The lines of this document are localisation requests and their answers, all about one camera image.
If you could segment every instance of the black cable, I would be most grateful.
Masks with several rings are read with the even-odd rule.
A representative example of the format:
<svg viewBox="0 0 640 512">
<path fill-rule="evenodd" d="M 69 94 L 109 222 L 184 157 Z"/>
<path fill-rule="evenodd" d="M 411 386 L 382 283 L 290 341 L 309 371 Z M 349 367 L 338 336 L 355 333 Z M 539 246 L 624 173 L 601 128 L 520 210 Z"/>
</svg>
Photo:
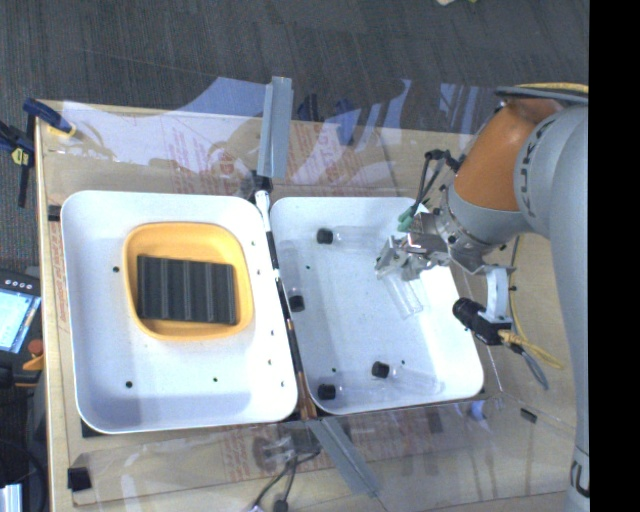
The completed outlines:
<svg viewBox="0 0 640 512">
<path fill-rule="evenodd" d="M 289 459 L 287 461 L 287 463 L 285 464 L 284 468 L 282 469 L 282 471 L 280 473 L 278 473 L 278 475 L 276 475 L 271 482 L 269 482 L 264 489 L 262 489 L 262 491 L 260 491 L 260 494 L 258 494 L 258 497 L 254 500 L 253 505 L 252 505 L 252 509 L 259 506 L 260 505 L 260 501 L 262 500 L 262 498 L 264 498 L 264 496 L 267 494 L 267 492 L 269 492 L 269 490 L 276 485 L 289 471 L 292 472 L 291 474 L 291 478 L 289 479 L 289 483 L 287 484 L 287 490 L 285 492 L 285 497 L 282 500 L 278 500 L 278 501 L 283 501 L 283 503 L 286 504 L 286 498 L 289 496 L 289 491 L 291 491 L 291 487 L 293 485 L 293 478 L 295 476 L 297 467 L 300 466 L 301 464 L 304 464 L 305 462 L 309 462 L 311 459 L 317 457 L 318 455 L 320 455 L 320 451 L 314 452 L 313 454 L 311 454 L 309 457 L 305 457 L 304 459 L 298 459 L 298 456 L 296 455 L 295 457 L 293 457 L 292 459 Z"/>
<path fill-rule="evenodd" d="M 27 458 L 29 459 L 29 461 L 36 468 L 36 472 L 38 473 L 38 476 L 40 477 L 40 490 L 41 490 L 41 492 L 40 492 L 40 504 L 39 504 L 37 510 L 38 510 L 38 512 L 42 512 L 44 510 L 46 504 L 47 504 L 47 496 L 49 494 L 49 491 L 47 489 L 47 474 L 46 474 L 44 468 L 42 467 L 42 464 L 40 464 L 40 461 L 37 459 L 37 457 L 33 453 L 31 453 L 26 448 L 23 448 L 19 444 L 16 444 L 13 441 L 8 441 L 8 440 L 2 439 L 2 438 L 0 438 L 0 443 L 4 444 L 5 446 L 10 446 L 14 450 L 18 450 L 22 454 L 26 455 Z"/>
<path fill-rule="evenodd" d="M 434 149 L 425 153 L 424 165 L 422 166 L 422 173 L 420 174 L 420 185 L 418 185 L 418 195 L 411 209 L 412 217 L 418 211 L 418 206 L 420 205 L 420 203 L 423 203 L 423 204 L 426 203 L 425 197 L 431 190 L 431 187 L 433 186 L 437 177 L 440 174 L 440 169 L 436 169 L 433 172 L 433 176 L 431 176 L 431 178 L 429 179 L 427 186 L 425 187 L 424 182 L 427 178 L 429 164 L 431 163 L 432 160 L 442 160 L 442 159 L 444 159 L 445 163 L 451 168 L 451 170 L 454 173 L 457 173 L 458 170 L 460 169 L 460 166 L 462 165 L 462 159 L 456 160 L 455 158 L 453 158 L 448 149 L 444 151 L 441 149 Z"/>
<path fill-rule="evenodd" d="M 520 245 L 520 235 L 516 236 L 515 241 L 513 242 L 513 250 L 511 252 L 511 261 L 509 263 L 509 266 L 511 268 L 513 268 L 513 266 L 516 263 L 516 256 L 518 255 L 518 246 Z M 513 316 L 513 291 L 511 289 L 511 283 L 509 283 L 509 309 L 511 311 L 511 315 Z M 516 322 L 513 322 L 513 332 L 515 332 L 516 334 L 522 334 L 518 332 L 518 326 L 516 325 Z"/>
<path fill-rule="evenodd" d="M 294 464 L 291 468 L 291 476 L 289 477 L 289 482 L 287 483 L 287 488 L 284 491 L 284 496 L 281 498 L 282 501 L 287 501 L 289 497 L 289 493 L 291 492 L 291 487 L 293 487 L 293 479 L 296 477 L 296 469 L 298 465 Z"/>
</svg>

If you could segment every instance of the clear acrylic sheet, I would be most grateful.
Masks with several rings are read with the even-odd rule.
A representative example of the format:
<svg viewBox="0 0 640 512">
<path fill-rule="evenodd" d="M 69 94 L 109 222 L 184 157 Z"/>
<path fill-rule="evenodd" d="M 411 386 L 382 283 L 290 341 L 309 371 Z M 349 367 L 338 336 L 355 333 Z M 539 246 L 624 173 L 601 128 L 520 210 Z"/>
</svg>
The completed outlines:
<svg viewBox="0 0 640 512">
<path fill-rule="evenodd" d="M 306 98 L 296 97 L 287 175 L 274 180 L 273 200 L 413 197 L 424 153 L 437 148 L 460 156 L 498 104 L 486 88 L 442 84 L 439 109 L 450 133 L 403 129 L 401 114 L 410 108 L 406 100 L 414 84 L 401 82 L 403 89 L 384 103 L 368 109 L 350 109 L 343 103 L 342 112 L 322 121 L 309 119 L 303 108 Z M 50 213 L 55 215 L 72 193 L 87 189 L 246 196 L 243 184 L 258 160 L 264 91 L 265 84 L 218 78 L 200 97 L 174 111 L 49 102 L 76 126 L 71 137 L 42 128 Z M 452 173 L 443 169 L 434 183 L 431 207 L 438 202 L 439 185 L 452 179 Z M 52 223 L 63 379 L 69 394 L 73 378 L 63 248 L 56 230 Z M 523 324 L 536 341 L 551 340 L 554 349 L 566 350 L 555 354 L 567 362 L 563 372 L 545 368 L 550 390 L 539 388 L 515 354 L 478 342 L 485 385 L 477 400 L 340 418 L 377 476 L 376 497 L 353 495 L 323 452 L 299 468 L 291 491 L 292 508 L 417 512 L 566 488 L 575 425 L 568 347 L 554 299 L 548 244 L 537 236 L 527 237 L 524 244 L 519 270 L 524 291 L 517 295 Z M 509 244 L 492 254 L 492 262 L 508 261 L 512 248 Z M 451 271 L 461 296 L 484 303 L 486 286 L 481 278 L 456 267 Z M 74 493 L 78 505 L 164 510 L 162 503 L 190 499 L 189 490 L 211 488 L 211 494 L 204 492 L 207 504 L 193 510 L 244 511 L 284 464 L 276 457 L 264 465 L 263 456 L 253 449 L 258 440 L 286 444 L 287 422 L 173 432 L 153 439 L 127 437 L 108 448 L 104 439 L 74 440 L 77 412 L 74 416 L 72 405 L 66 411 L 69 459 L 74 467 L 86 466 L 92 481 L 90 489 Z M 219 508 L 212 505 L 212 496 L 220 496 Z"/>
</svg>

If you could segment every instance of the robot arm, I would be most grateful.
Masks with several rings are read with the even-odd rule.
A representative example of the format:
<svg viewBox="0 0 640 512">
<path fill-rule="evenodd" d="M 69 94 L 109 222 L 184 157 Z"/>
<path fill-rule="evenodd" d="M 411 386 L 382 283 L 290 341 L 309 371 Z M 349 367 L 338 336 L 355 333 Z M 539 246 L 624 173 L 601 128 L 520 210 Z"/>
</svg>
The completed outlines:
<svg viewBox="0 0 640 512">
<path fill-rule="evenodd" d="M 497 278 L 483 257 L 518 234 L 550 240 L 558 295 L 574 373 L 577 431 L 565 512 L 590 510 L 587 332 L 588 102 L 563 106 L 563 95 L 516 91 L 480 131 L 452 185 L 431 213 L 416 213 L 408 233 L 390 237 L 378 274 L 401 267 L 404 279 L 451 261 L 471 274 Z M 513 269 L 502 269 L 509 272 Z M 494 325 L 503 285 L 488 287 Z"/>
</svg>

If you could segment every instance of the wooden table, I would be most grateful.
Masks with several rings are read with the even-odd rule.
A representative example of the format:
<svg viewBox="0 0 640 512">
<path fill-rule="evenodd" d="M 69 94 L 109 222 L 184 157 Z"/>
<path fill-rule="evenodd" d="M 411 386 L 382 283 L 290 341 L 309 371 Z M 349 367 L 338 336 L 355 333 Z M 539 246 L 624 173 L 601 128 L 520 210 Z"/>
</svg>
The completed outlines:
<svg viewBox="0 0 640 512">
<path fill-rule="evenodd" d="M 66 290 L 64 281 L 64 259 L 60 224 L 55 220 L 59 207 L 73 192 L 83 189 L 135 190 L 170 193 L 233 193 L 248 169 L 255 168 L 256 148 L 259 141 L 260 120 L 232 116 L 199 115 L 190 113 L 166 113 L 125 107 L 102 105 L 81 105 L 74 103 L 47 102 L 62 115 L 75 123 L 78 128 L 76 138 L 60 136 L 48 126 L 36 125 L 36 171 L 38 186 L 38 225 L 40 243 L 40 267 L 42 287 L 43 333 L 45 340 L 46 368 L 43 374 L 46 387 L 47 432 L 49 455 L 50 506 L 52 511 L 66 511 L 74 507 L 81 510 L 248 510 L 251 500 L 269 481 L 273 470 L 266 471 L 255 465 L 247 450 L 256 438 L 278 438 L 278 425 L 267 425 L 258 429 L 202 429 L 197 431 L 172 431 L 119 436 L 83 437 L 80 416 L 75 406 L 71 344 L 66 311 Z M 289 175 L 282 182 L 276 182 L 274 200 L 283 195 L 407 195 L 416 193 L 419 172 L 423 164 L 424 152 L 428 149 L 449 149 L 452 154 L 460 153 L 469 142 L 469 136 L 434 132 L 416 132 L 392 129 L 359 129 L 356 141 L 350 146 L 342 146 L 337 138 L 336 127 L 328 124 L 292 122 L 290 139 Z M 533 240 L 523 254 L 530 270 L 531 281 L 536 286 L 554 290 L 548 246 L 545 241 Z M 474 283 L 465 276 L 458 275 L 460 286 L 469 293 L 479 295 L 482 300 L 482 284 Z M 562 335 L 562 321 L 559 316 L 557 299 L 553 293 L 545 293 L 537 298 L 537 313 L 544 315 L 544 324 L 530 321 L 529 324 L 541 339 L 549 342 L 549 350 L 568 361 L 568 350 Z M 492 356 L 489 351 L 480 350 L 486 368 L 490 371 L 485 391 L 488 396 L 501 393 L 509 385 L 511 375 L 517 373 L 513 361 L 499 354 Z M 499 383 L 491 369 L 499 367 L 503 372 L 503 382 Z M 570 372 L 563 375 L 549 375 L 552 383 L 571 386 Z M 544 402 L 531 386 L 522 386 L 514 379 L 512 392 L 524 395 L 525 400 L 543 408 L 561 420 L 562 430 L 566 423 L 569 437 L 567 454 L 571 452 L 571 425 L 574 417 L 571 402 Z M 366 430 L 366 419 L 355 425 Z M 424 412 L 399 411 L 379 416 L 376 425 L 391 421 L 412 421 L 422 425 Z M 389 448 L 383 456 L 376 453 L 376 443 L 367 445 L 368 458 L 389 478 L 397 478 L 397 472 L 406 473 L 406 465 L 416 457 L 422 461 L 424 454 L 438 447 L 430 439 L 430 446 L 418 446 L 428 436 L 416 438 L 408 433 L 399 444 Z M 180 443 L 202 443 L 206 450 L 181 451 Z M 447 442 L 452 453 L 456 447 Z M 161 477 L 156 486 L 136 488 L 135 478 L 126 481 L 126 475 L 119 464 L 133 464 L 141 453 L 157 450 L 157 457 L 149 463 Z M 167 465 L 166 450 L 175 449 L 176 454 L 188 453 L 184 460 L 176 460 L 175 466 Z M 233 454 L 241 453 L 234 459 Z M 179 469 L 191 468 L 193 474 L 202 473 L 202 457 L 217 459 L 206 471 L 207 478 L 180 481 Z M 67 488 L 68 470 L 93 464 L 104 468 L 99 485 L 84 491 L 72 493 Z M 564 490 L 566 468 L 558 464 L 558 474 L 552 470 L 539 486 L 540 492 Z M 455 491 L 448 496 L 440 490 L 436 503 L 465 503 L 482 501 L 489 494 L 482 491 L 484 484 L 477 483 L 476 477 L 466 471 L 446 470 L 439 478 L 445 483 L 449 479 L 464 481 L 469 478 L 476 483 L 472 490 Z M 431 498 L 421 498 L 422 473 L 405 474 L 405 480 L 417 479 L 417 484 L 407 484 L 415 492 L 407 497 L 403 486 L 395 490 L 387 489 L 380 499 L 370 499 L 363 495 L 351 495 L 339 472 L 326 457 L 318 457 L 313 468 L 305 468 L 297 476 L 291 499 L 297 507 L 305 510 L 385 510 L 382 502 L 402 503 L 406 510 L 422 510 Z M 518 481 L 502 486 L 504 495 L 522 495 Z M 528 492 L 535 494 L 536 488 Z"/>
</svg>

